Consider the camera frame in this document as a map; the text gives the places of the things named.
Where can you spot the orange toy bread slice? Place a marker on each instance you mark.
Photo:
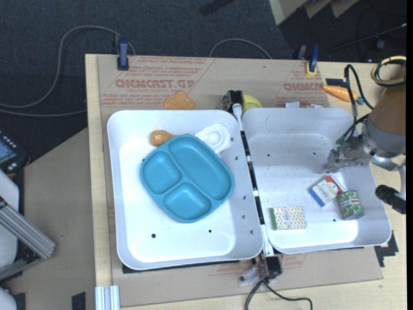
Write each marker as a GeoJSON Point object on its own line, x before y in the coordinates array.
{"type": "Point", "coordinates": [179, 101]}

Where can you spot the black cylinder on white bracket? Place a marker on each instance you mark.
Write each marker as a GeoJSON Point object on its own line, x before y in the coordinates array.
{"type": "Point", "coordinates": [392, 197]}

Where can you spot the small white red packet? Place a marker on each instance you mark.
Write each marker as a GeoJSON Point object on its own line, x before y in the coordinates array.
{"type": "Point", "coordinates": [312, 106]}

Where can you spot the brown cardboard board red print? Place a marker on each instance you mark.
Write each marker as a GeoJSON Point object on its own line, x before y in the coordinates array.
{"type": "Point", "coordinates": [193, 286]}

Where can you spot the white plastic tray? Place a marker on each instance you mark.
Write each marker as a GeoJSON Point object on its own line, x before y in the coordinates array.
{"type": "Point", "coordinates": [290, 173]}
{"type": "Point", "coordinates": [180, 241]}

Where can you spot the yellow banana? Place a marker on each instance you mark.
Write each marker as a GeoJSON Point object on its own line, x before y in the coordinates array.
{"type": "Point", "coordinates": [252, 102]}

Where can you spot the green and white packet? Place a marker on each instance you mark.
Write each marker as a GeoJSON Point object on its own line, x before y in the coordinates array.
{"type": "Point", "coordinates": [288, 218]}

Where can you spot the white blue orange carton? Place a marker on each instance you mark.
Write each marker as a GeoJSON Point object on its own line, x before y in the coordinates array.
{"type": "Point", "coordinates": [326, 190]}

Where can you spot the green printed can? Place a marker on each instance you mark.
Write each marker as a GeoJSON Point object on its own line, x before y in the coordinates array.
{"type": "Point", "coordinates": [350, 205]}

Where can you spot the blue divided plate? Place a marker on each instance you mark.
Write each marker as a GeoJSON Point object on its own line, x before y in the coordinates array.
{"type": "Point", "coordinates": [190, 176]}

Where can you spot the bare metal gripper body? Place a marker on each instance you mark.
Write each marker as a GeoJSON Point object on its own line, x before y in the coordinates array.
{"type": "Point", "coordinates": [355, 157]}

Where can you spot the white toy fried egg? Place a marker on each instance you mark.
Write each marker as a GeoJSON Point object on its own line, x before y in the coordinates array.
{"type": "Point", "coordinates": [214, 137]}

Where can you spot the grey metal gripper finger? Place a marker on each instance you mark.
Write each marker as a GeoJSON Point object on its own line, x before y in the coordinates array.
{"type": "Point", "coordinates": [332, 167]}
{"type": "Point", "coordinates": [332, 155]}

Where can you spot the orange carrot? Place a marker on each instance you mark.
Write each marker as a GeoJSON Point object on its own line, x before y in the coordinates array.
{"type": "Point", "coordinates": [338, 93]}

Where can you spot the thin black and white rod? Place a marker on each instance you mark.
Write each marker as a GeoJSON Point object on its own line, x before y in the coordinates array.
{"type": "Point", "coordinates": [252, 176]}

